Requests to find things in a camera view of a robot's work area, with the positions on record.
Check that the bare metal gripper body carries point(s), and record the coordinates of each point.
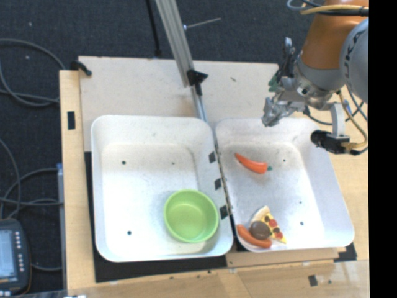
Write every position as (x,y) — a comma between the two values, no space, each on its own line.
(296,99)

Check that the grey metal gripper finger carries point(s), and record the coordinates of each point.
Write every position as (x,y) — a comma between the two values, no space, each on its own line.
(277,118)
(266,116)

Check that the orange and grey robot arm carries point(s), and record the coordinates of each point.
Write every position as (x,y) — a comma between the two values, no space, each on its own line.
(328,39)

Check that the orange carrot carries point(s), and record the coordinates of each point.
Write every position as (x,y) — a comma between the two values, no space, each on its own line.
(252,164)

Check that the white plastic tray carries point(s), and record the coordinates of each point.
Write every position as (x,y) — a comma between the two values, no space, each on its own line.
(294,191)
(136,185)

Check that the yellow pizza slice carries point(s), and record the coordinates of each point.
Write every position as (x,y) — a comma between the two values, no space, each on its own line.
(276,228)

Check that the brown round biscuit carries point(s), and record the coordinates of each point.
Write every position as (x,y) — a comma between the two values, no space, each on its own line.
(260,230)

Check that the red sausage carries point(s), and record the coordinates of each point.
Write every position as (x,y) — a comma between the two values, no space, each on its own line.
(248,238)

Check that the green bowl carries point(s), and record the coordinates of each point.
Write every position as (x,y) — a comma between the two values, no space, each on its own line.
(190,216)

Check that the pale wood board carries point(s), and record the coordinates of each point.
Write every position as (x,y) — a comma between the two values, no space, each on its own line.
(139,88)

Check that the black cylinder on white bracket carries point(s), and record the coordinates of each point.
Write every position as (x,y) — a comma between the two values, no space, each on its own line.
(332,141)

